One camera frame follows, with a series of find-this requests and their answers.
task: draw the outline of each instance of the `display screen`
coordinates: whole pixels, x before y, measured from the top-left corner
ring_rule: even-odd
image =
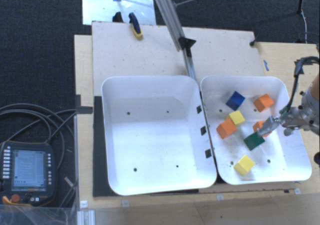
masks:
[[[13,158],[13,191],[46,190],[44,151],[16,150]]]

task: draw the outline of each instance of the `black floor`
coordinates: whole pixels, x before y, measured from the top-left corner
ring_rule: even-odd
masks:
[[[185,0],[174,0],[176,3]],[[305,31],[297,14],[299,0],[197,0],[177,8],[183,26],[254,31],[262,42],[293,43]],[[310,43],[319,42],[319,0],[304,0]],[[156,12],[158,24],[164,24]],[[75,108],[75,34],[90,35],[82,25],[82,0],[0,0],[0,107],[15,103],[41,105],[55,112]],[[15,133],[25,119],[0,118],[0,142]],[[52,207],[69,190],[64,177],[75,181],[74,146],[67,132],[59,189]],[[17,140],[42,141],[35,128]],[[61,145],[54,140],[57,156]]]

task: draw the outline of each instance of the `bin with colored blocks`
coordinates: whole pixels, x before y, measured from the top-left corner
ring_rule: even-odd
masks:
[[[271,99],[271,97],[266,93],[260,96],[255,102],[253,103],[259,112],[264,111],[265,109],[272,106],[275,102]]]
[[[235,165],[234,169],[241,174],[242,176],[245,176],[247,173],[250,172],[251,168],[254,167],[256,163],[251,160],[250,157],[247,155],[244,155]]]
[[[243,97],[240,93],[235,91],[230,99],[226,102],[226,105],[229,106],[231,109],[236,111],[240,105],[244,102],[245,97]]]
[[[258,128],[259,128],[259,129],[262,128],[264,122],[265,122],[265,121],[258,121],[258,122],[256,122],[256,123],[252,126],[253,131],[256,132]],[[267,137],[269,134],[271,134],[271,132],[268,132],[268,133],[262,135],[262,137]]]
[[[244,116],[239,110],[231,112],[226,116],[225,120],[231,119],[235,126],[240,126],[245,120]]]
[[[257,132],[254,132],[253,134],[249,135],[247,138],[244,139],[244,143],[251,151],[264,142],[265,139],[259,136]]]
[[[222,139],[232,135],[236,130],[237,127],[231,119],[227,119],[226,121],[219,124],[219,126],[216,128],[216,131]]]

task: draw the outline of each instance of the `wooden table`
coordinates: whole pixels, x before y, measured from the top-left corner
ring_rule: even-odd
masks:
[[[74,38],[74,50],[75,50],[75,75],[76,75],[76,94],[81,95],[82,106],[94,106],[94,83],[93,83],[93,52],[92,52],[92,37],[84,35],[76,35]],[[263,64],[264,74],[266,76],[275,76],[282,80],[288,91],[292,89],[294,77],[294,61],[306,56],[318,56],[316,46],[313,44],[295,44],[295,43],[266,43],[256,42],[253,48],[257,48],[261,64]],[[313,81],[319,67],[306,66],[304,68],[305,75],[299,79],[299,91],[305,91],[310,83]],[[297,94],[293,102],[294,106],[299,104],[301,100]],[[319,193],[320,193],[320,177],[319,166],[314,163],[313,158],[315,153],[319,152],[319,137],[312,132],[301,132],[305,148],[311,161],[312,175],[307,181],[302,182],[281,182],[281,183],[263,183],[263,184],[251,184],[251,185],[239,185],[232,186],[227,184],[214,185],[208,189],[202,189],[197,194],[164,194],[164,195],[136,195],[136,196],[113,196],[113,197],[93,197],[93,114],[78,114],[77,115],[77,142],[78,142],[78,172],[79,172],[79,200],[83,204],[82,207],[88,207],[89,209],[108,209],[108,211],[99,211],[99,219],[104,219],[104,215],[109,214],[112,210],[113,219],[111,222],[120,221],[117,220],[119,215],[123,215],[123,208],[121,207],[126,201],[129,202],[130,212],[127,213],[132,219],[140,221],[140,223],[131,224],[148,224],[142,218],[147,213],[153,221],[153,224],[157,224],[160,221],[157,216],[151,215],[150,212],[160,212],[168,214],[168,219],[175,216],[173,210],[185,209],[190,218],[189,223],[185,224],[198,224],[194,217],[203,217],[204,210],[208,208],[216,208],[215,203],[217,200],[224,199],[224,205],[230,200],[231,206],[237,205],[239,199],[244,202],[248,202],[248,205],[263,206],[267,205],[270,208],[270,212],[278,205],[282,203],[284,208],[288,208],[290,215],[307,215],[302,214],[300,209],[301,201],[312,208],[314,205],[319,206]],[[295,195],[295,192],[299,192],[295,189],[298,188],[301,195]],[[290,211],[289,207],[293,205],[297,209],[297,212]],[[237,209],[237,212],[248,212]],[[282,214],[278,213],[279,219],[277,221],[283,221]],[[239,221],[238,217],[233,215],[235,221]]]

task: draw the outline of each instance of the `orange block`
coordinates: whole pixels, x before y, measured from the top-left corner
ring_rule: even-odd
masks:
[[[219,126],[216,128],[216,131],[219,133],[222,139],[233,134],[236,130],[237,127],[231,119],[227,119],[226,121],[219,124]]]
[[[258,122],[256,122],[256,123],[252,126],[253,131],[256,132],[258,128],[260,129],[260,128],[262,127],[262,125],[263,125],[264,122],[265,122],[265,121],[258,121]],[[269,134],[271,134],[271,132],[268,132],[268,133],[262,135],[262,137],[267,137]]]
[[[262,112],[266,108],[269,108],[271,105],[273,105],[274,101],[266,93],[266,94],[260,96],[253,104],[256,106],[256,108],[259,112]]]

